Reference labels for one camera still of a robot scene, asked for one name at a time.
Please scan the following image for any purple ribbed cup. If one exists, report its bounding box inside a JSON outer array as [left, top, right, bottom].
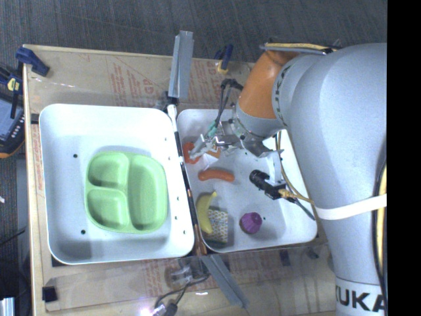
[[239, 211, 263, 235]]

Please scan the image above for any brown cardboard board red print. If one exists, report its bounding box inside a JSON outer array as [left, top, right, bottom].
[[22, 43, 337, 313]]

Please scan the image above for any orange curved toy food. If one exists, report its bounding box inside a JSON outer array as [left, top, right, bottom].
[[182, 141, 201, 165]]

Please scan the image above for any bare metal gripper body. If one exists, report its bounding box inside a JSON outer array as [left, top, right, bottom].
[[212, 118, 274, 159]]

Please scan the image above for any green divided plate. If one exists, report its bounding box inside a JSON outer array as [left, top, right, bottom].
[[84, 151, 169, 234]]

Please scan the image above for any white plastic tray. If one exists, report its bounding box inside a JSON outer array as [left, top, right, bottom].
[[176, 108, 318, 253], [38, 103, 195, 265]]

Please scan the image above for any black block with thin wires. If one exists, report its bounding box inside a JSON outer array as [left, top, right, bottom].
[[153, 92, 180, 111], [170, 257, 211, 281]]

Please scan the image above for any orange sausage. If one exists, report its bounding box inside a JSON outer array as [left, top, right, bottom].
[[197, 169, 235, 183]]

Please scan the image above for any yellow banana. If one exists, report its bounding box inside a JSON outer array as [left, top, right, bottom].
[[195, 191, 218, 235]]

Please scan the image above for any yellow patterned packet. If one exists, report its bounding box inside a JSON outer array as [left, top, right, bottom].
[[207, 206, 229, 245]]

